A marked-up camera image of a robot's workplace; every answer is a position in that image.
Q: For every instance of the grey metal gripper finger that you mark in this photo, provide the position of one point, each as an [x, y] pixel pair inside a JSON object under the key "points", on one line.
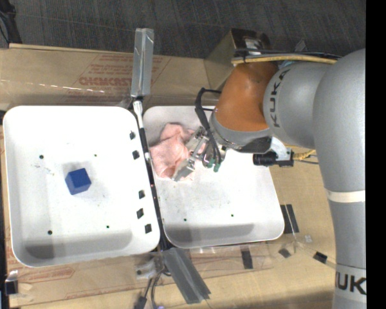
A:
{"points": [[189, 166], [180, 173]]}

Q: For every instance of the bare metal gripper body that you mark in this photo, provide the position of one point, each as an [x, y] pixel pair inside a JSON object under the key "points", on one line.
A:
{"points": [[199, 142]]}

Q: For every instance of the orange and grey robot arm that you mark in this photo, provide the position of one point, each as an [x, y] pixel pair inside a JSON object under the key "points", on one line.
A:
{"points": [[308, 108]]}

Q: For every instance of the pink crumpled cloth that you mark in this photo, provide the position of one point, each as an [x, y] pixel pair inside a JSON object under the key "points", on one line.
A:
{"points": [[167, 151]]}

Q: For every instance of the white plastic tray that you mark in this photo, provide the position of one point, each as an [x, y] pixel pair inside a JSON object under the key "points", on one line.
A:
{"points": [[83, 211], [218, 201]]}

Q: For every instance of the thin black and white rod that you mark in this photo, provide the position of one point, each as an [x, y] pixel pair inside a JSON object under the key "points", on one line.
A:
{"points": [[144, 142]]}

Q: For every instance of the blue cube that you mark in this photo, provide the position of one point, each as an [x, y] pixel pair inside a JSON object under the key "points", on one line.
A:
{"points": [[78, 181]]}

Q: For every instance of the brown cardboard board red print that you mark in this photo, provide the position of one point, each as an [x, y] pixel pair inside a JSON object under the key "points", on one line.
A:
{"points": [[67, 76]]}

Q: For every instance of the black cylinder on white bracket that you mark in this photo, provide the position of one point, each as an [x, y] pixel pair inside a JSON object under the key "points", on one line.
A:
{"points": [[270, 158]]}

